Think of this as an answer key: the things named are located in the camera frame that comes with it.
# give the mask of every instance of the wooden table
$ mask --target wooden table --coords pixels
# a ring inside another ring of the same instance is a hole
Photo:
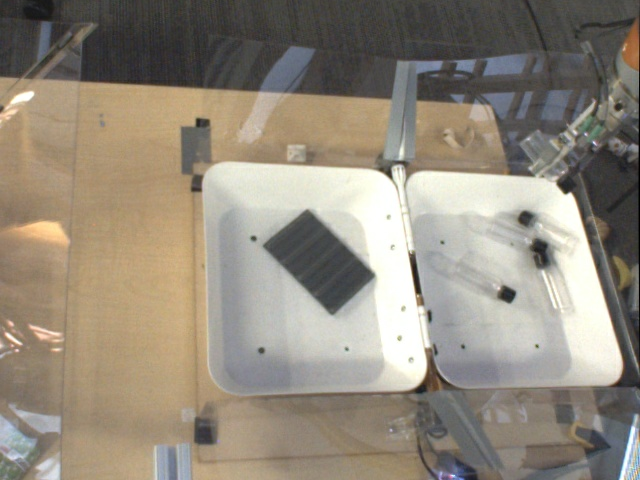
[[[198,196],[191,177],[181,174],[180,127],[209,118],[212,137],[222,141],[214,155],[250,156],[259,148],[225,148],[255,101],[250,92],[81,84],[64,361],[65,480],[152,478],[154,446],[192,442],[193,414],[209,393],[216,398],[197,360],[203,274],[194,244],[201,237]],[[418,106],[418,139],[430,138],[432,161],[484,158],[485,168],[505,172],[493,122],[481,125],[480,154],[477,144],[452,151],[440,140],[442,130],[453,119],[464,131],[470,108],[439,105]],[[284,162],[288,143],[328,144],[316,163],[335,163],[336,152],[348,148],[360,154],[355,164],[370,167],[382,150],[389,108],[387,100],[289,96],[260,130],[259,140],[277,147],[253,160]],[[424,477],[415,453],[195,459],[196,479]]]

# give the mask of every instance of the white tray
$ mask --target white tray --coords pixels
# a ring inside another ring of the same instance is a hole
[[[518,176],[419,172],[407,194],[422,291],[431,310],[430,336],[440,374],[462,388],[608,386],[622,357],[575,199],[546,180]],[[532,289],[531,255],[471,231],[468,212],[542,212],[578,237],[570,255],[555,258],[575,306],[559,316]],[[491,261],[518,292],[512,304],[484,297],[431,270],[427,251],[458,258],[473,250]]]
[[[367,169],[230,162],[207,172],[203,196],[208,364],[223,390],[399,392],[422,382],[426,356],[389,178]],[[335,315],[263,247],[307,209],[375,273]]]

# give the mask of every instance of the dark floor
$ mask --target dark floor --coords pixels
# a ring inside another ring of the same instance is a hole
[[[640,0],[55,0],[54,19],[92,21],[83,79],[206,85],[216,36],[390,58],[459,58],[482,51],[579,51],[574,29],[637,15]],[[22,5],[0,0],[0,17]],[[619,39],[596,40],[611,57]],[[438,43],[434,50],[429,45]],[[610,247],[638,261],[637,169],[611,155],[587,175],[598,215],[614,228]]]

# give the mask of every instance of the robotic arm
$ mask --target robotic arm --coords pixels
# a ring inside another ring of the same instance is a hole
[[[521,142],[532,162],[531,173],[556,182],[565,193],[575,188],[573,177],[610,138],[624,125],[638,123],[638,21],[606,74],[596,61],[600,101],[594,101],[558,136],[549,139],[537,130]]]

